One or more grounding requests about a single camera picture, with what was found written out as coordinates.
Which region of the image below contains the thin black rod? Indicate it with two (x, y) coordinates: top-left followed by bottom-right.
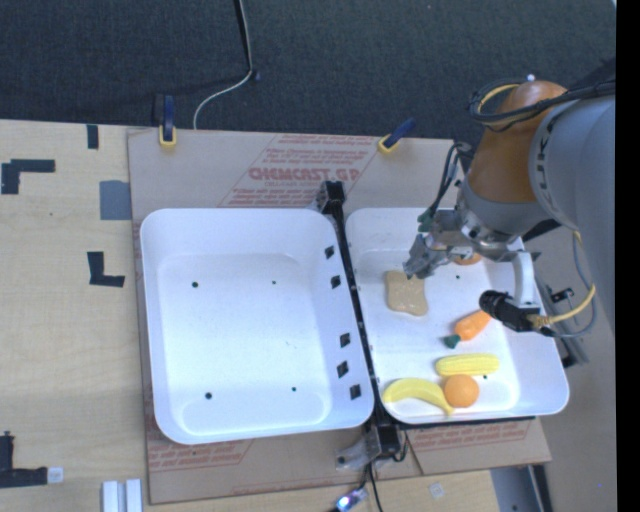
(330, 198), (396, 437)

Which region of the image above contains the yellow corn cob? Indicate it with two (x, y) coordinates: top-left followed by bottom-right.
(434, 352), (501, 378)

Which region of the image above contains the orange round fruit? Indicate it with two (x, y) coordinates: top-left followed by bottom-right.
(442, 373), (481, 409)

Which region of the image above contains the brown cardboard board red print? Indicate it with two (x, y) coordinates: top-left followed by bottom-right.
(127, 128), (554, 505)

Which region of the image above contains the orange carrot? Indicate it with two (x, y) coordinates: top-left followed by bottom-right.
(443, 309), (494, 350)

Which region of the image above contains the tan bread slice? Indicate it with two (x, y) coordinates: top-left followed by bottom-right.
(383, 269), (430, 318)

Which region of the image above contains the yellow banana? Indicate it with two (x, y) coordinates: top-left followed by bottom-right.
(381, 377), (456, 418)

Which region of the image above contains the black cylinder on white bracket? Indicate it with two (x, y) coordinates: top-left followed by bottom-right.
(478, 249), (544, 334)

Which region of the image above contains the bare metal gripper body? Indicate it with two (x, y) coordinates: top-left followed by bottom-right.
(423, 209), (524, 267)

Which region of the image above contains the black block with thin wires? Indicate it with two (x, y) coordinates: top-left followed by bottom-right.
(315, 179), (347, 217)
(373, 420), (403, 461)

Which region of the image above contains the white plastic tray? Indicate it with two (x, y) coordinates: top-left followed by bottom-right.
(139, 207), (377, 446)
(344, 206), (571, 426)

